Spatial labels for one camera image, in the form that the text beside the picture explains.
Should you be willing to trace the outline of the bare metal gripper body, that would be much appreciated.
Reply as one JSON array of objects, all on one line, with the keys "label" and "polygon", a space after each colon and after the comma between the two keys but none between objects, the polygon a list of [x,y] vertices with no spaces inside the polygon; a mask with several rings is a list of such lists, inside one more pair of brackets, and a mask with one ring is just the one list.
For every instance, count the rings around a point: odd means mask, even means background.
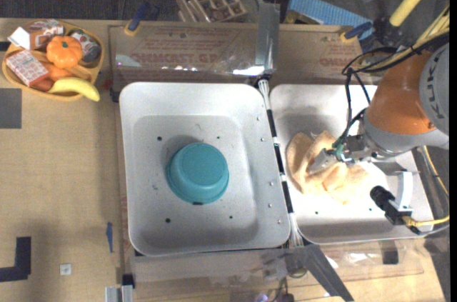
[{"label": "bare metal gripper body", "polygon": [[341,136],[336,141],[336,159],[340,162],[370,161],[375,153],[364,135]]}]

